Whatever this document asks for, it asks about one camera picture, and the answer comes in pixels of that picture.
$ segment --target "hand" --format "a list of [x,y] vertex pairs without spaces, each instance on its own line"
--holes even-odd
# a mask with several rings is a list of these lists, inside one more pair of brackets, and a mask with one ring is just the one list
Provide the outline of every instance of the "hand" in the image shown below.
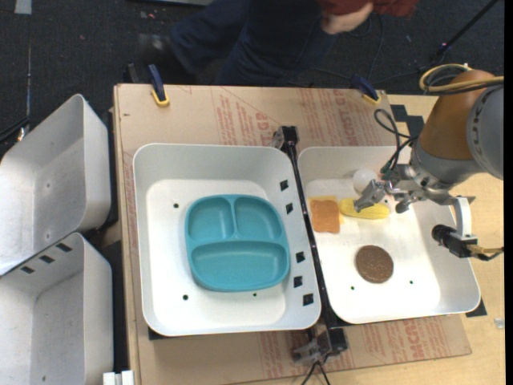
[[373,7],[373,4],[368,2],[359,11],[342,15],[323,11],[321,29],[328,34],[354,30],[369,17]]

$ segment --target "white egg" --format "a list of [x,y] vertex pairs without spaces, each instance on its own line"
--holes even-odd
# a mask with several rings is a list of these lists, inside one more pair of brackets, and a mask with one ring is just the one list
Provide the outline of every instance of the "white egg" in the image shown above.
[[363,190],[371,180],[377,180],[378,174],[374,171],[362,168],[353,174],[353,186],[358,194],[362,194]]

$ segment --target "dark pants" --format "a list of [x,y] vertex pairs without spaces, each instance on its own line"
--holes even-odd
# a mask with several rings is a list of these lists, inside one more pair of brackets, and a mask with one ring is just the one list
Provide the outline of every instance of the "dark pants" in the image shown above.
[[215,85],[283,86],[337,39],[320,24],[315,0],[215,0],[174,25],[173,51],[191,74],[226,58]]

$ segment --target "brown cookie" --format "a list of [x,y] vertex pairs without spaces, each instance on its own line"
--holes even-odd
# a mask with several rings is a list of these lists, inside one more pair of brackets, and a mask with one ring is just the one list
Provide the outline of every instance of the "brown cookie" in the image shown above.
[[311,200],[312,227],[319,233],[340,232],[338,204],[332,200]]
[[368,282],[382,283],[394,272],[392,257],[376,245],[362,246],[355,257],[356,269]]

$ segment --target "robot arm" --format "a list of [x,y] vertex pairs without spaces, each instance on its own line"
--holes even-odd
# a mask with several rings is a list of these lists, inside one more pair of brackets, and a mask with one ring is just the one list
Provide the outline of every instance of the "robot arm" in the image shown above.
[[[490,73],[469,69],[453,79],[451,86],[491,79]],[[382,180],[371,180],[354,208],[359,212],[385,195],[398,202],[397,213],[404,213],[417,201],[452,205],[456,229],[437,225],[433,238],[459,257],[490,259],[486,253],[499,254],[503,248],[477,245],[471,232],[474,197],[453,197],[450,191],[477,172],[503,180],[503,85],[447,94],[439,97],[422,132],[411,141],[410,162],[385,166]]]

